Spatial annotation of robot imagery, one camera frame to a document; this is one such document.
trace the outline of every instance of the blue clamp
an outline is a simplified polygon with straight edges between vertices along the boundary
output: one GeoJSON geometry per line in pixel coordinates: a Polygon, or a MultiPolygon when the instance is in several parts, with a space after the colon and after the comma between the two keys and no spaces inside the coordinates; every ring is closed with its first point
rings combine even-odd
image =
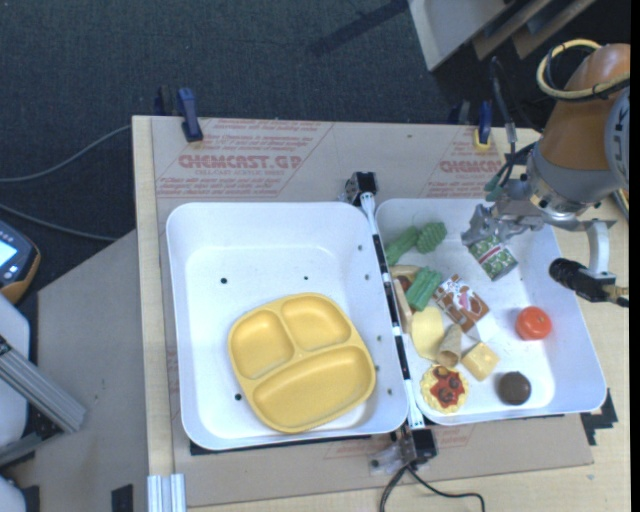
{"type": "Polygon", "coordinates": [[[474,132],[473,142],[478,149],[488,149],[491,146],[491,102],[483,101],[480,106],[480,119],[474,132]]]}
{"type": "Polygon", "coordinates": [[[178,90],[176,94],[176,102],[178,112],[184,117],[184,123],[182,123],[182,131],[187,139],[187,142],[194,142],[202,140],[202,130],[198,123],[198,115],[196,113],[196,97],[188,87],[183,87],[178,90]]]}

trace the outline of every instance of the brown round object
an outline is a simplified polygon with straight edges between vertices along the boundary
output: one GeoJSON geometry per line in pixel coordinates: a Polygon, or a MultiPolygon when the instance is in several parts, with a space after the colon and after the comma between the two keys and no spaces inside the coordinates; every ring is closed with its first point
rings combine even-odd
{"type": "Polygon", "coordinates": [[[531,396],[531,382],[520,372],[505,373],[498,383],[498,395],[509,405],[522,405],[531,396]]]}

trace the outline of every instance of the divided yellow plate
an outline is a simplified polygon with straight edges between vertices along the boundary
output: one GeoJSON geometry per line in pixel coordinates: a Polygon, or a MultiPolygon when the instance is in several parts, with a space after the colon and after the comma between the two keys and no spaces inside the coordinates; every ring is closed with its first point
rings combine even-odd
{"type": "Polygon", "coordinates": [[[298,433],[364,402],[376,373],[351,320],[331,299],[290,295],[260,306],[231,327],[233,371],[267,425],[298,433]]]}

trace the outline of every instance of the yellow cheese block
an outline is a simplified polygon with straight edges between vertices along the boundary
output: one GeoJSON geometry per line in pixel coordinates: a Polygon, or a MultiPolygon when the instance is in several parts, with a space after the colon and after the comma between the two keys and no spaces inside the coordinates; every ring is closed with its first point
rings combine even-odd
{"type": "Polygon", "coordinates": [[[466,353],[461,362],[476,379],[483,381],[493,372],[500,362],[500,357],[487,345],[480,342],[466,353]]]}
{"type": "Polygon", "coordinates": [[[435,361],[440,343],[444,339],[444,325],[440,309],[427,306],[413,314],[411,339],[421,357],[435,361]]]}

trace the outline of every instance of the red tomato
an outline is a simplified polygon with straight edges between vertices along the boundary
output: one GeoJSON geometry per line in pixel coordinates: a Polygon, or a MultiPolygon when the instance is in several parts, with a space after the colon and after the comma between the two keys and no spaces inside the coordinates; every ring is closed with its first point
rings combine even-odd
{"type": "Polygon", "coordinates": [[[551,332],[549,315],[536,306],[528,306],[518,314],[516,331],[523,340],[540,340],[551,332]]]}

